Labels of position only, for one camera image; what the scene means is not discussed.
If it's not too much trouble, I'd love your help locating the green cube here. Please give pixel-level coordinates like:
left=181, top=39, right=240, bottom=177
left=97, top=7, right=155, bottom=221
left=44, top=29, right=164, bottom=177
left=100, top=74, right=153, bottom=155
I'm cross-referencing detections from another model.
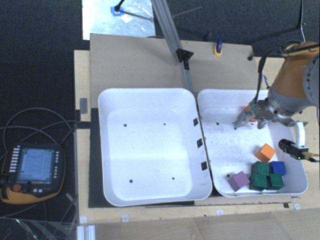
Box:
left=251, top=160, right=271, bottom=176
left=267, top=173, right=285, bottom=191
left=248, top=173, right=269, bottom=192

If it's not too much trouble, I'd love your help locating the purple cube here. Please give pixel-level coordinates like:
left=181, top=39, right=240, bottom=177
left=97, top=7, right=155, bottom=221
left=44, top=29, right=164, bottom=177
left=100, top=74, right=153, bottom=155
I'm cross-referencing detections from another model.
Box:
left=227, top=170, right=251, bottom=193

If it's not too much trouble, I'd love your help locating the black cylinder on white bracket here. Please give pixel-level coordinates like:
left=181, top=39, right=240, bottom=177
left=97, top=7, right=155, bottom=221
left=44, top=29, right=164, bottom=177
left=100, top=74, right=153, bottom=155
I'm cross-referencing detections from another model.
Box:
left=278, top=120, right=310, bottom=161

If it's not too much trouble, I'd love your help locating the white plastic tray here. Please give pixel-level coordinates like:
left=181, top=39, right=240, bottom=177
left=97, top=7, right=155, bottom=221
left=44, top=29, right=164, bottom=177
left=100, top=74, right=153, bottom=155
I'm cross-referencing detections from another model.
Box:
left=97, top=87, right=214, bottom=208
left=196, top=88, right=309, bottom=198

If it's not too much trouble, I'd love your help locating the blue cube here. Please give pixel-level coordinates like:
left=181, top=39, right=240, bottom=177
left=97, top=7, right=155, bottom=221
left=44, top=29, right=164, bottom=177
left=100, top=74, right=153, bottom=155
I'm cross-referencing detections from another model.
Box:
left=269, top=160, right=286, bottom=176

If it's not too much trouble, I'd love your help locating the orange cube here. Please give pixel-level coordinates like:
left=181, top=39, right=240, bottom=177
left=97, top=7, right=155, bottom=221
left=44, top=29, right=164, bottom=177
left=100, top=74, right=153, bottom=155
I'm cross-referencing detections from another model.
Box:
left=254, top=143, right=277, bottom=164

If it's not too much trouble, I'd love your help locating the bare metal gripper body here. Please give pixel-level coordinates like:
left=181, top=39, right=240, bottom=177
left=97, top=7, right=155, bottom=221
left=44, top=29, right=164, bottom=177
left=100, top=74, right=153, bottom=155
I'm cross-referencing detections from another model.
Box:
left=250, top=99, right=309, bottom=128

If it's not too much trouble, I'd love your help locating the red cube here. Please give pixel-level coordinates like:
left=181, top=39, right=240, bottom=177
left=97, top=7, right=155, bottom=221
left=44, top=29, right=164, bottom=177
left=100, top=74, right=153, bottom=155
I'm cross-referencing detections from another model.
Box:
left=244, top=105, right=258, bottom=123

